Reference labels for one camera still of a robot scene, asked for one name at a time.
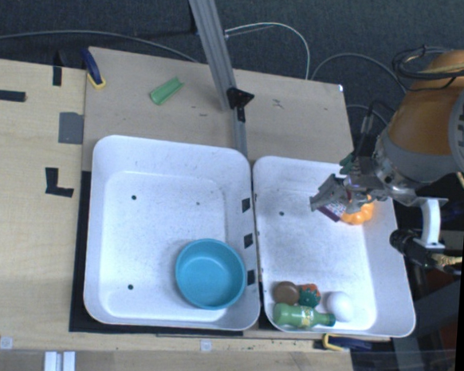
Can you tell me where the brown biscuit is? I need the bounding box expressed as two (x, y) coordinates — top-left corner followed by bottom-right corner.
(273, 279), (301, 307)

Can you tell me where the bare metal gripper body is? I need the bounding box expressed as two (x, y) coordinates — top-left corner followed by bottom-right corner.
(340, 150), (421, 207)

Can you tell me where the blue bowl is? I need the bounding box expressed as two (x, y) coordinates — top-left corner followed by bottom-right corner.
(171, 235), (251, 314)

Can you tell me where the orange and green toy vegetable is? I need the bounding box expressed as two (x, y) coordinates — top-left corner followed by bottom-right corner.
(297, 281), (324, 309)

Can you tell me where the green curved piece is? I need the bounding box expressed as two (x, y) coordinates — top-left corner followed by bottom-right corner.
(148, 74), (186, 108)

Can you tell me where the orange pumpkin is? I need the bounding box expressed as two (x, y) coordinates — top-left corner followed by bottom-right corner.
(340, 191), (377, 228)

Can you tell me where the pale wood board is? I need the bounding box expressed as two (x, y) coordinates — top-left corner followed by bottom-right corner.
(65, 45), (411, 356)

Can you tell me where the white plastic tray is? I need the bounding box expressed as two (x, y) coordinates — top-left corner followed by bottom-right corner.
(239, 154), (429, 343)
(79, 132), (274, 337)

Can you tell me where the purple carton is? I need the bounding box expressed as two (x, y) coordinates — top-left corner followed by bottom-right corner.
(317, 199), (351, 224)

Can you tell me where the white egg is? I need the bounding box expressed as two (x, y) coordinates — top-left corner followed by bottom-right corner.
(324, 290), (357, 324)

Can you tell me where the black cylinder on white bracket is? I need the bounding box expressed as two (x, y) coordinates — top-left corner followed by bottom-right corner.
(387, 194), (451, 270)

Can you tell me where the green bottle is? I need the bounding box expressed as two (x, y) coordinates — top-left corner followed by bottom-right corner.
(271, 301), (339, 334)

